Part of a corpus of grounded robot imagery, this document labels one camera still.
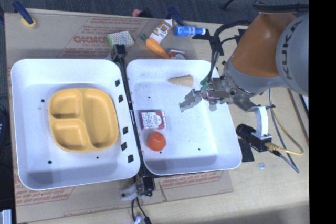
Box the red patterned carton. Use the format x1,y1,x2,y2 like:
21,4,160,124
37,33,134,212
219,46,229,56
139,109,168,131

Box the white plastic tray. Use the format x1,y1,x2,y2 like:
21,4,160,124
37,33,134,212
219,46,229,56
10,58,141,191
125,59,243,176

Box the orange carrot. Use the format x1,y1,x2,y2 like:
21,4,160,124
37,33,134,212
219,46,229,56
139,33,171,60

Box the black cylinder on white bracket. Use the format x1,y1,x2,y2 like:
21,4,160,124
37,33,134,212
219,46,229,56
235,104,274,153

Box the blue bottle white cap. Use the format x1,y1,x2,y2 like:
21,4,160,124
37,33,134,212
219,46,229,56
173,25,206,37

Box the orange and white bottle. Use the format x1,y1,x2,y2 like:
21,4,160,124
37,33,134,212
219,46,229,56
149,18,179,44

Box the orange divided plate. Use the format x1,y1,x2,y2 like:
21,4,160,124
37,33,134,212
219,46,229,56
48,87,120,153

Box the green patterned box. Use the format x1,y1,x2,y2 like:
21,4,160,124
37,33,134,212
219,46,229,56
107,30,135,48

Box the brown cardboard board red print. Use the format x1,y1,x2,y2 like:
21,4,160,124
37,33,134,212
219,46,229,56
4,9,234,223

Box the black block with thin wires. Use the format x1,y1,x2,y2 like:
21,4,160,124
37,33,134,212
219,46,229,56
112,44,128,61
134,175,156,197

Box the small red and white carton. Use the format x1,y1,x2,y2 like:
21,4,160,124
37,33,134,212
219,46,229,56
169,49,186,60

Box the orange round fruit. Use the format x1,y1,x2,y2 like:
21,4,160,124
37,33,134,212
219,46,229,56
146,131,167,152

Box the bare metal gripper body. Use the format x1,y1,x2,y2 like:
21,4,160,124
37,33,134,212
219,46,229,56
202,78,260,112

